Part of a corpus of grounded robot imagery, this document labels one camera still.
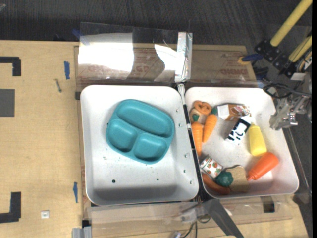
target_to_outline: yellow bar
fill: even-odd
[[[297,60],[312,46],[313,36],[307,37],[301,42],[300,45],[289,55],[288,59],[291,62],[297,62]]]
[[[291,15],[287,18],[281,28],[277,31],[274,37],[271,39],[271,45],[273,47],[277,47],[280,42],[284,39],[284,37],[288,34],[288,32],[292,29],[292,27],[296,24],[296,22],[300,19],[301,16],[305,13],[305,11],[311,6],[313,0],[301,0],[297,7],[293,10]]]

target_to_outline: orange carrot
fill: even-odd
[[[201,156],[203,144],[203,126],[197,121],[193,122],[192,124],[192,134],[197,154],[198,156]]]
[[[228,195],[230,193],[230,189],[228,187],[218,185],[207,174],[202,174],[202,178],[204,184],[206,184],[206,186],[211,190],[216,191],[221,195]]]
[[[194,108],[206,116],[211,112],[211,106],[207,102],[195,101]]]
[[[217,123],[217,116],[214,114],[211,114],[207,116],[205,126],[204,126],[204,136],[203,136],[203,143],[206,143],[210,135],[212,134],[212,131]]]

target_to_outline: gray square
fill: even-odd
[[[14,89],[0,89],[0,117],[14,117]]]

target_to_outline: screw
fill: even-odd
[[[57,85],[58,91],[61,93],[61,88],[60,88],[60,86],[59,86],[58,80],[57,80],[57,79],[54,79],[54,80],[55,80],[55,82],[56,82],[56,85]]]

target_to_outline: dark background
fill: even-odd
[[[301,0],[0,0],[2,40],[78,41],[80,22],[193,32],[194,44],[245,45],[250,54],[270,39]],[[312,29],[312,7],[297,22],[280,48],[290,54]],[[270,68],[270,80],[287,82]],[[312,189],[312,125],[305,115],[291,128]],[[305,185],[297,193],[305,195]],[[300,208],[312,237],[312,197]]]

